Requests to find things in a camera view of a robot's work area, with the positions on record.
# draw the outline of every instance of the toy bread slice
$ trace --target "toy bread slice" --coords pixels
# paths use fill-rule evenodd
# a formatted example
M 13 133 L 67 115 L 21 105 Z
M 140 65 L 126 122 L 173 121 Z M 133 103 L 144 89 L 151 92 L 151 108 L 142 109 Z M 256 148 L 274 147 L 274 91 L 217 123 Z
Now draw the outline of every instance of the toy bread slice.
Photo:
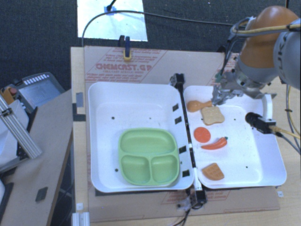
M 212 163 L 209 166 L 203 168 L 202 172 L 206 178 L 213 181 L 218 181 L 225 177 L 222 170 L 216 163 Z
M 225 117 L 221 113 L 219 107 L 205 107 L 201 110 L 204 124 L 209 126 L 215 123 L 222 123 L 225 121 Z

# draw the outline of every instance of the wooden table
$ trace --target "wooden table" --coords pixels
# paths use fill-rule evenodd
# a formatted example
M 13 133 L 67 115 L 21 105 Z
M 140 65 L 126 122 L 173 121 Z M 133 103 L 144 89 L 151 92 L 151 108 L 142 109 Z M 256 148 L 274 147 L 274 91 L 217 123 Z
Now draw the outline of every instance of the wooden table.
M 71 91 L 38 108 L 30 135 L 41 148 L 36 159 L 18 165 L 3 179 L 14 183 L 1 226 L 48 226 L 51 223 L 68 160 L 72 132 Z M 39 189 L 47 187 L 45 199 L 36 202 Z

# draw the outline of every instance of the white bracket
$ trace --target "white bracket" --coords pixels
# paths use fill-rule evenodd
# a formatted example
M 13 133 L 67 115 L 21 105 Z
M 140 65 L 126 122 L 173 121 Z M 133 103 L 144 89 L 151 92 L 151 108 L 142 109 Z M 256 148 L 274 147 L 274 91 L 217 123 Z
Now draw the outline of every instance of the white bracket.
M 193 150 L 192 143 L 189 143 L 189 149 Z M 193 168 L 193 185 L 196 190 L 203 190 L 202 184 L 198 179 L 198 169 L 196 167 Z
M 264 94 L 261 98 L 263 105 L 263 121 L 271 121 L 273 120 L 273 102 L 271 94 Z
M 90 226 L 89 212 L 73 213 L 72 226 Z

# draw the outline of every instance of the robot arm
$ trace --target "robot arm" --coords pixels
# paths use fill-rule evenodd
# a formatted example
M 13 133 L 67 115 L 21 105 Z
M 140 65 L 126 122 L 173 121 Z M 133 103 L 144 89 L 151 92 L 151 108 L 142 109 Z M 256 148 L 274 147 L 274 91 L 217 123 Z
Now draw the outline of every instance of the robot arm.
M 239 26 L 246 22 L 246 30 L 240 31 Z M 230 32 L 230 44 L 237 37 L 247 39 L 235 68 L 225 72 L 219 79 L 220 85 L 214 87 L 213 105 L 224 104 L 227 99 L 243 94 L 262 98 L 260 90 L 277 76 L 300 89 L 300 19 L 296 14 L 283 7 L 269 7 L 256 18 L 239 22 Z

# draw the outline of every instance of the white tray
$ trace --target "white tray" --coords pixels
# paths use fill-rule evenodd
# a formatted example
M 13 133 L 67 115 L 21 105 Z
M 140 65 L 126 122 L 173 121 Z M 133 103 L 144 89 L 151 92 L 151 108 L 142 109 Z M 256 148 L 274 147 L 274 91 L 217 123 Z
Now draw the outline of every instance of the white tray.
M 186 103 L 191 100 L 206 102 L 212 98 L 212 91 L 211 86 L 189 86 L 184 91 L 184 98 Z M 201 183 L 212 189 L 283 184 L 286 180 L 286 170 L 276 137 L 252 129 L 245 121 L 248 112 L 262 115 L 262 101 L 243 95 L 227 100 L 226 104 L 219 108 L 225 121 L 210 126 L 206 126 L 201 120 L 201 112 L 187 112 L 198 178 Z M 211 139 L 208 144 L 220 137 L 228 137 L 227 145 L 217 150 L 201 149 L 202 144 L 193 136 L 197 127 L 205 127 L 210 131 Z M 201 172 L 202 168 L 213 162 L 221 168 L 225 175 L 224 179 L 212 181 Z
M 183 190 L 191 186 L 193 172 L 179 92 L 170 85 L 98 82 L 89 88 L 91 179 L 102 192 Z M 169 131 L 178 148 L 180 173 L 167 186 L 137 186 L 121 175 L 118 139 L 127 129 L 159 128 Z

